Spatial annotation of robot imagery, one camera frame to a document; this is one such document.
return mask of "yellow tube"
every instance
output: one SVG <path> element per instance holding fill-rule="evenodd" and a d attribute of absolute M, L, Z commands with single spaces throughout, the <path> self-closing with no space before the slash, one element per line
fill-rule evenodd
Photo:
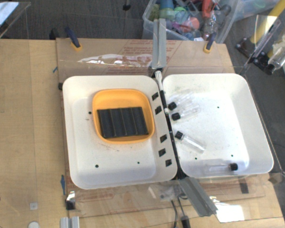
<path fill-rule="evenodd" d="M 273 17 L 278 17 L 283 12 L 284 9 L 285 9 L 285 0 L 280 0 L 268 14 L 268 19 L 273 18 Z M 268 23 L 270 26 L 273 24 L 272 21 L 268 21 L 268 20 L 264 20 L 260 24 L 260 26 L 257 28 L 254 35 L 250 37 L 250 41 L 252 43 L 254 44 L 257 43 L 261 39 L 261 37 L 267 32 L 267 30 L 270 28 L 270 26 L 268 26 Z"/>

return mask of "white tray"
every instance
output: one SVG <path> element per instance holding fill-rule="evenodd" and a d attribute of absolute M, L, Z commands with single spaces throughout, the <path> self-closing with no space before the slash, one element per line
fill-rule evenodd
<path fill-rule="evenodd" d="M 170 75 L 163 81 L 167 103 L 179 90 L 194 92 L 201 111 L 188 120 L 171 121 L 173 129 L 206 144 L 197 153 L 175 140 L 182 170 L 204 178 L 269 172 L 273 157 L 246 80 L 236 74 Z M 208 166 L 237 163 L 237 171 L 212 173 Z"/>
<path fill-rule="evenodd" d="M 137 89 L 149 99 L 155 123 L 154 135 L 136 144 L 108 144 L 95 131 L 93 95 L 105 89 Z M 75 185 L 96 189 L 171 180 L 177 171 L 172 143 L 155 81 L 147 76 L 74 76 L 63 83 L 70 174 Z M 166 134 L 163 142 L 160 137 Z"/>

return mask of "gray floor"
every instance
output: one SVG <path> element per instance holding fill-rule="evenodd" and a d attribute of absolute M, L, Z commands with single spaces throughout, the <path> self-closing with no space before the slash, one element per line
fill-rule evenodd
<path fill-rule="evenodd" d="M 125 0 L 14 0 L 30 1 L 28 9 L 28 35 L 26 20 L 22 18 L 7 35 L 11 38 L 49 39 L 52 28 L 57 28 L 65 37 L 65 26 L 76 31 L 80 38 L 141 38 L 143 13 L 149 0 L 131 0 L 127 23 L 124 22 Z M 233 24 L 225 43 L 234 66 L 243 66 L 247 58 L 241 55 L 235 45 L 250 36 L 247 25 L 253 24 L 253 17 Z M 285 21 L 285 11 L 281 15 Z M 283 70 L 267 76 L 252 65 L 246 74 L 259 110 L 270 135 L 273 152 L 277 159 L 273 172 L 285 171 L 285 74 Z M 285 216 L 285 179 L 275 186 Z"/>

